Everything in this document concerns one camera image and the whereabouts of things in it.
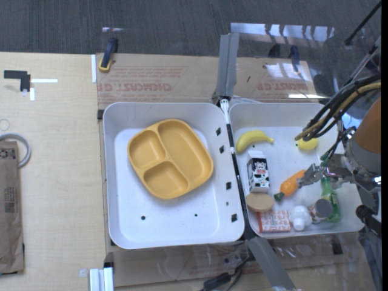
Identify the yellow lemon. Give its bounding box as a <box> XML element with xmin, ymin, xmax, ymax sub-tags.
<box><xmin>296</xmin><ymin>136</ymin><xmax>319</xmax><ymax>152</ymax></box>

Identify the white plastic tray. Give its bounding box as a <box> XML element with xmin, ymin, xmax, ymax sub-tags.
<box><xmin>227</xmin><ymin>102</ymin><xmax>365</xmax><ymax>240</ymax></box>
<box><xmin>102</xmin><ymin>101</ymin><xmax>246</xmax><ymax>250</ymax></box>

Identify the yellow banana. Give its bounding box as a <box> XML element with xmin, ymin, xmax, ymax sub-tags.
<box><xmin>235</xmin><ymin>130</ymin><xmax>275</xmax><ymax>155</ymax></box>

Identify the brown cardboard board red print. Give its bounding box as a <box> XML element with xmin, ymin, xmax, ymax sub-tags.
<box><xmin>95</xmin><ymin>52</ymin><xmax>366</xmax><ymax>288</ymax></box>

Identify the orange carrot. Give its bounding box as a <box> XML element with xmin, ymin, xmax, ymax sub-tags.
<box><xmin>273</xmin><ymin>169</ymin><xmax>306</xmax><ymax>202</ymax></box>

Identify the small can with grey lid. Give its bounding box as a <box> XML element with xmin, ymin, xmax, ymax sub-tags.
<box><xmin>308</xmin><ymin>198</ymin><xmax>335</xmax><ymax>224</ymax></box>

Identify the green plastic bottle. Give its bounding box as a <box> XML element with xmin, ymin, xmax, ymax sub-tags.
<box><xmin>320</xmin><ymin>176</ymin><xmax>342</xmax><ymax>224</ymax></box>

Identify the tan round biscuit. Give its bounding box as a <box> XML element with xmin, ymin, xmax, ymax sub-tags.
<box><xmin>245</xmin><ymin>192</ymin><xmax>275</xmax><ymax>213</ymax></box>

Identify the white cow print carton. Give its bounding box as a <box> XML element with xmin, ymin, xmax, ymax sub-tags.
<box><xmin>246</xmin><ymin>150</ymin><xmax>271</xmax><ymax>194</ymax></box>

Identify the brown paper bag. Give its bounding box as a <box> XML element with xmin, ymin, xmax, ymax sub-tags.
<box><xmin>0</xmin><ymin>141</ymin><xmax>25</xmax><ymax>275</ymax></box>

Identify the yellow divided plate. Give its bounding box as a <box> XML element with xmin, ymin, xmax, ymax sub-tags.
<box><xmin>126</xmin><ymin>118</ymin><xmax>215</xmax><ymax>201</ymax></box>

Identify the small white bottle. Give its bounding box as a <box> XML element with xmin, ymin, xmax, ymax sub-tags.
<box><xmin>289</xmin><ymin>205</ymin><xmax>313</xmax><ymax>232</ymax></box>

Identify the white tape ring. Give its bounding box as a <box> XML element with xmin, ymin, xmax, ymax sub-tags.
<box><xmin>0</xmin><ymin>132</ymin><xmax>32</xmax><ymax>169</ymax></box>

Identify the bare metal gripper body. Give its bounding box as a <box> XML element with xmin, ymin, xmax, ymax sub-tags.
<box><xmin>323</xmin><ymin>153</ymin><xmax>382</xmax><ymax>193</ymax></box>

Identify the orange and white packet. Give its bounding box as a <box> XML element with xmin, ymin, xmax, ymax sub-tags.
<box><xmin>256</xmin><ymin>209</ymin><xmax>292</xmax><ymax>234</ymax></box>

